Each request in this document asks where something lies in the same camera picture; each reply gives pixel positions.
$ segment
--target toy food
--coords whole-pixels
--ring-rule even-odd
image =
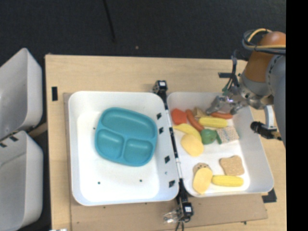
[[[245,173],[242,159],[238,155],[222,158],[219,160],[219,164],[223,168],[226,175],[239,176]]]
[[[244,179],[239,176],[214,175],[212,183],[218,186],[240,187],[244,184]]]
[[[185,112],[186,112],[187,119],[188,119],[189,123],[195,129],[197,129],[199,132],[201,132],[204,129],[204,127],[194,118],[192,111],[190,109],[187,109]]]
[[[202,142],[192,134],[185,134],[181,139],[181,145],[191,156],[199,156],[204,150]]]
[[[211,129],[203,129],[200,134],[203,144],[211,144],[217,137],[216,131]]]
[[[226,119],[211,117],[211,116],[205,116],[205,117],[199,118],[199,123],[202,126],[207,126],[207,127],[212,127],[212,128],[225,128],[228,125],[228,122]]]
[[[189,125],[187,123],[182,123],[176,126],[173,126],[174,129],[182,131],[186,134],[192,134],[195,136],[198,140],[202,141],[201,135],[197,129],[195,129],[192,125]]]
[[[204,194],[211,184],[213,172],[209,167],[198,169],[194,175],[192,187],[199,194]]]
[[[211,169],[210,166],[207,165],[206,163],[198,163],[192,168],[193,175],[195,175],[197,171],[203,167],[208,167],[209,169]]]
[[[211,113],[212,117],[218,117],[218,118],[223,118],[223,119],[232,119],[233,115],[230,113],[221,113],[221,112],[213,112]]]
[[[187,123],[186,113],[180,109],[175,108],[171,111],[171,117],[174,124],[179,125],[181,123]]]
[[[119,107],[108,108],[97,123],[94,144],[97,153],[107,160],[143,166],[154,155],[157,126],[141,113]]]
[[[193,110],[193,116],[195,118],[201,118],[201,117],[204,117],[204,116],[207,116],[207,114],[205,112],[203,112],[202,109],[198,108],[198,107],[195,107]]]
[[[239,135],[237,134],[234,126],[220,128],[217,129],[216,132],[217,141],[219,144],[228,143],[239,139]]]

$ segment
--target yellow potato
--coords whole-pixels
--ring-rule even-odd
[[[181,145],[191,156],[199,156],[204,150],[202,142],[192,134],[185,134],[181,139]]]
[[[199,194],[204,194],[211,184],[212,177],[213,172],[211,169],[209,167],[203,167],[196,172],[193,178],[192,187]]]

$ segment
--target blue plate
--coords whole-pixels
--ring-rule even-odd
[[[156,142],[157,126],[151,118],[117,107],[103,112],[95,133],[95,148],[100,156],[135,167],[151,160]]]

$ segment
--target yellow banana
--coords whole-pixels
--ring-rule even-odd
[[[199,131],[187,123],[182,123],[182,124],[173,126],[173,128],[176,130],[182,131],[184,133],[191,134],[195,136],[198,140],[202,141],[201,134],[199,133]]]

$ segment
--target white tray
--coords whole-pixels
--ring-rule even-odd
[[[208,92],[174,92],[168,96],[167,103],[170,112],[174,108],[185,111],[199,107],[204,111],[210,107],[214,98],[220,93]],[[253,122],[249,107],[243,108],[233,119],[228,120],[228,126],[234,126],[239,140],[218,144],[217,141],[205,145],[204,152],[199,157],[192,157],[182,148],[180,140],[183,133],[174,130],[177,150],[181,162],[183,181],[188,193],[195,197],[209,197],[243,193],[266,193],[274,185],[273,176],[264,153],[258,134],[254,133],[250,124]],[[205,194],[199,194],[193,189],[193,167],[202,162],[210,166],[214,175],[224,174],[219,159],[238,155],[241,157],[245,173],[241,175],[244,184],[241,187],[221,187],[211,184]]]
[[[169,110],[208,108],[218,93],[175,92],[168,96]],[[179,174],[169,127],[171,119],[163,101],[153,93],[80,91],[65,101],[67,141],[70,149],[71,186],[74,198],[82,205],[108,205],[138,202],[167,201],[179,191]],[[142,167],[131,167],[108,161],[96,152],[95,129],[105,109],[120,107],[152,118],[159,134],[157,147],[151,161]],[[195,197],[210,197],[243,193],[265,193],[273,187],[273,177],[260,138],[250,129],[253,121],[249,108],[244,108],[229,121],[240,139],[219,145],[206,145],[199,157],[191,157],[180,145],[183,133],[177,130],[175,140],[179,154],[180,170],[187,192]],[[219,187],[211,184],[205,194],[192,188],[193,167],[204,162],[214,174],[223,174],[219,159],[239,155],[245,173],[241,187]]]
[[[80,91],[66,106],[72,194],[82,205],[167,201],[179,191],[175,157],[164,104],[153,93]],[[94,145],[102,112],[120,107],[149,116],[158,134],[155,153],[144,166],[132,167],[102,158]]]

